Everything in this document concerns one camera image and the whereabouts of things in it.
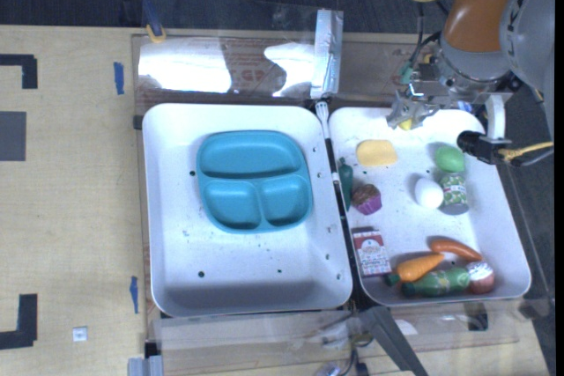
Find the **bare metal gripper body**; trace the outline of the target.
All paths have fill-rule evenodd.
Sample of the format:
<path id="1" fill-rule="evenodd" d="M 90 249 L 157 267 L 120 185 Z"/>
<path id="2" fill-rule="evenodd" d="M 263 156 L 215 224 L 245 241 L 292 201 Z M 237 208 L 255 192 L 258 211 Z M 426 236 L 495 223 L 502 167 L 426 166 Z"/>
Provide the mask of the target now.
<path id="1" fill-rule="evenodd" d="M 500 96 L 504 102 L 512 97 L 505 79 L 479 80 L 453 71 L 438 63 L 421 63 L 411 75 L 407 97 L 438 108 L 457 107 L 459 102 L 481 106 L 490 96 Z"/>

